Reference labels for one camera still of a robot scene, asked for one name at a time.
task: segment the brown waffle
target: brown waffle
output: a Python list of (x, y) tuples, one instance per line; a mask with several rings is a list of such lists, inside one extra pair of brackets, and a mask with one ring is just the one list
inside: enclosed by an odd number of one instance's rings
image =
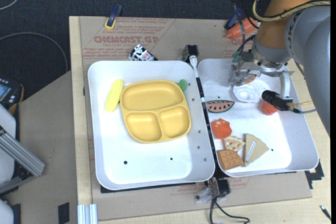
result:
[(217, 151), (218, 159), (222, 169), (229, 170), (231, 168), (244, 165), (242, 158), (232, 150)]

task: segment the pen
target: pen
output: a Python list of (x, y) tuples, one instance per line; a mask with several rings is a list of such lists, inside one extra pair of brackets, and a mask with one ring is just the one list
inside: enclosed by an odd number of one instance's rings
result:
[(325, 209), (325, 207), (323, 205), (320, 206), (323, 213), (331, 220), (331, 216), (329, 215), (328, 211)]

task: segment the cardboard sheet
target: cardboard sheet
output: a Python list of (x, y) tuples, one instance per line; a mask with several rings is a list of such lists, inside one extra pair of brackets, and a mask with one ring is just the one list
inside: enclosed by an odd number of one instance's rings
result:
[[(99, 60), (128, 61), (128, 53), (137, 44), (158, 60), (175, 60), (186, 45), (197, 45), (200, 62), (208, 58), (230, 58), (242, 43), (241, 37), (225, 38), (224, 20), (117, 18), (112, 31), (105, 30), (105, 20), (105, 17), (80, 17), (85, 93), (89, 92), (87, 72), (92, 63)], [(205, 187), (204, 183), (102, 193), (95, 171), (89, 94), (86, 94), (86, 113), (92, 196), (99, 208), (99, 220), (210, 207), (210, 204), (196, 204), (194, 201), (194, 194)], [(224, 207), (311, 197), (304, 172), (228, 178), (228, 181), (231, 193), (220, 201)]]

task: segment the orange object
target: orange object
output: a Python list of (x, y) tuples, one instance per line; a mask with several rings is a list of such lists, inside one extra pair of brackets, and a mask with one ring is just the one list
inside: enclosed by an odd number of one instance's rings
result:
[[(256, 24), (256, 22), (250, 17), (250, 20), (252, 22), (254, 22), (254, 24)], [(255, 27), (250, 23), (250, 21), (248, 20), (248, 18), (245, 18), (244, 20), (241, 21), (243, 23), (244, 29), (245, 29), (245, 33), (249, 33), (252, 32), (253, 30), (255, 30)], [(240, 24), (236, 24), (234, 27), (230, 28), (227, 31), (227, 38), (236, 38), (242, 35), (242, 31), (240, 29)]]
[(272, 115), (275, 112), (279, 111), (277, 108), (274, 107), (274, 105), (269, 104), (265, 101), (262, 103), (261, 110), (264, 111), (267, 115)]
[(230, 123), (223, 119), (218, 119), (211, 123), (211, 130), (214, 136), (218, 139), (224, 139), (231, 135), (232, 130)]

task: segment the orange cylinder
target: orange cylinder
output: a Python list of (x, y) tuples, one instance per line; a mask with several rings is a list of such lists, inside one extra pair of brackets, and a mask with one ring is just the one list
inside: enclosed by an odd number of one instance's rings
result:
[[(245, 18), (244, 20), (241, 21), (243, 23), (244, 29), (245, 29), (245, 33), (249, 33), (252, 32), (253, 30), (255, 30), (255, 27), (250, 23), (250, 21), (248, 20), (248, 18)], [(240, 29), (240, 24), (236, 24), (234, 27), (230, 28), (227, 31), (227, 38), (236, 38), (242, 35), (242, 31)]]

